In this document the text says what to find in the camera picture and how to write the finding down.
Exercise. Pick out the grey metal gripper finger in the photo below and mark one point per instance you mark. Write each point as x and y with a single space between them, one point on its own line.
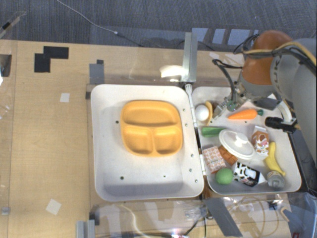
222 111
215 115

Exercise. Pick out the orange and white carton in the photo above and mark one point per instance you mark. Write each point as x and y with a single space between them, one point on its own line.
260 140

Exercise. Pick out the yellow curved slice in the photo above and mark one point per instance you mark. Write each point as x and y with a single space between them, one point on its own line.
210 109

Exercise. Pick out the yellow banana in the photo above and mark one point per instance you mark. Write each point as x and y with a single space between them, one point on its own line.
272 159

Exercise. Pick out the thin black and white rod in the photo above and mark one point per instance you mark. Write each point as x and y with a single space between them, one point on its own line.
194 113

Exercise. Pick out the brown chocolate bar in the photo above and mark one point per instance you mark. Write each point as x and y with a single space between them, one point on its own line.
229 157

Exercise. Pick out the green cucumber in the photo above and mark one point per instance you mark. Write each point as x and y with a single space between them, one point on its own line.
210 131

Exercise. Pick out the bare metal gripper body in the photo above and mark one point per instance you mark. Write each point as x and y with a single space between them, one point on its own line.
234 100

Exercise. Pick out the white egg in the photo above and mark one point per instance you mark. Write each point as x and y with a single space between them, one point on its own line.
201 112

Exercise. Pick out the grey bottle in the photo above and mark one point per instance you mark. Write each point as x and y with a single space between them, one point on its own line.
276 181

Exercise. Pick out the black cylinder on white bracket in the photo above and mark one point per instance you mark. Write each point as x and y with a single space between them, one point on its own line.
278 123

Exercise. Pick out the green ball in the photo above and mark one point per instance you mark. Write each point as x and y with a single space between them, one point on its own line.
224 176

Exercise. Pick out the orange divided plate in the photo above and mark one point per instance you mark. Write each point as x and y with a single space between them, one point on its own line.
151 128

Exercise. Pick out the orange carrot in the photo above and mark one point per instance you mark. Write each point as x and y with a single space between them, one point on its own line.
244 114

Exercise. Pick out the black and white cow carton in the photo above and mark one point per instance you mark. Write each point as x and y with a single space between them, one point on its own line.
247 174

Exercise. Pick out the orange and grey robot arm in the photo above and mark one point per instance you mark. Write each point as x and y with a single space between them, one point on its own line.
257 66

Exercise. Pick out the orange patterned packet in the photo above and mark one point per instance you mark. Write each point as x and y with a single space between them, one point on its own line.
213 160

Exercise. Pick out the white plastic tray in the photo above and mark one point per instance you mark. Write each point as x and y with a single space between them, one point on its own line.
282 157
109 142

